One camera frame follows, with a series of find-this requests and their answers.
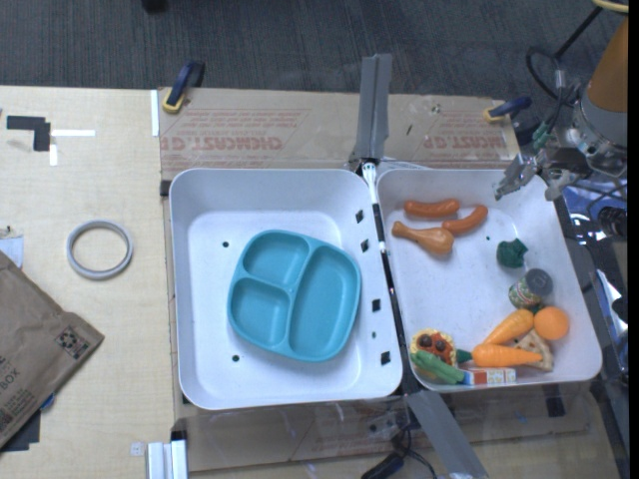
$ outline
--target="white plastic tub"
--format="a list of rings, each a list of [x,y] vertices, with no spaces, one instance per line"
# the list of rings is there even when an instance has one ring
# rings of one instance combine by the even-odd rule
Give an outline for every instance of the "white plastic tub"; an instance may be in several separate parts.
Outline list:
[[[209,410],[385,397],[402,367],[365,182],[343,170],[215,170],[179,174],[170,192],[180,384]],[[350,337],[310,363],[239,337],[227,297],[258,233],[283,230],[348,253],[361,273]]]
[[[568,312],[570,330],[562,339],[550,342],[554,370],[543,372],[519,366],[516,384],[590,379],[601,368],[601,348],[556,209],[553,202],[544,198],[547,187],[535,177],[518,192],[496,201],[492,187],[502,177],[501,171],[492,170],[408,169],[391,170],[379,176],[377,193],[407,344],[416,332],[431,327],[450,334],[458,348],[472,350],[514,309],[508,299],[509,287],[528,269],[538,267],[550,274],[554,284],[544,301]],[[436,202],[447,198],[460,200],[460,218],[478,204],[488,207],[487,220],[476,230],[457,237],[450,255],[433,255],[415,242],[396,238],[390,232],[396,221],[415,229],[439,226],[441,220],[408,217],[403,203],[408,199]],[[515,238],[528,248],[525,265],[516,269],[499,265],[497,245]],[[486,388],[486,385],[445,385],[415,376],[432,390]]]

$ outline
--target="brown paper bag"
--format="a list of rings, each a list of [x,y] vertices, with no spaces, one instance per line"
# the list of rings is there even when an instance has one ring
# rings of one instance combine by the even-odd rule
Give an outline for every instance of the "brown paper bag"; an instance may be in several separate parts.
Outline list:
[[[103,339],[0,251],[0,448]]]

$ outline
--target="can lid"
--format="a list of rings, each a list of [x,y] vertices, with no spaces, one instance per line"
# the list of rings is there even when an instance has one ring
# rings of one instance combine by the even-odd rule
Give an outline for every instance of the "can lid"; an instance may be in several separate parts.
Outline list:
[[[525,275],[528,289],[537,296],[546,296],[552,291],[552,278],[550,275],[538,267],[529,270]]]

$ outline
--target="orange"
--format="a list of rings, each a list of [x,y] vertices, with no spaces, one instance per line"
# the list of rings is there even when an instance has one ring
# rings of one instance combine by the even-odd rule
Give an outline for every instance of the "orange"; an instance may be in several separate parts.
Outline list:
[[[540,337],[556,340],[568,333],[570,321],[565,310],[548,305],[537,311],[534,317],[534,328]]]

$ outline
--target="carrot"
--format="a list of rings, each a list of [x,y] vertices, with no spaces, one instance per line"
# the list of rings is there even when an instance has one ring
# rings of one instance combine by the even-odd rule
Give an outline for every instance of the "carrot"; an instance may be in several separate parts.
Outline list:
[[[479,367],[510,367],[542,358],[539,353],[500,344],[477,344],[472,349],[472,360]]]
[[[400,221],[392,225],[390,232],[395,237],[416,241],[425,250],[438,254],[449,253],[455,241],[455,237],[446,229],[413,229]]]
[[[534,314],[527,308],[513,310],[483,339],[483,344],[503,344],[527,333],[532,329],[534,319]]]
[[[446,220],[441,226],[448,229],[454,235],[468,233],[479,226],[488,216],[488,208],[484,205],[477,206],[470,215],[464,219]]]
[[[457,199],[444,199],[436,203],[421,203],[419,201],[406,201],[403,203],[403,210],[412,217],[425,219],[437,219],[452,215],[459,209]]]

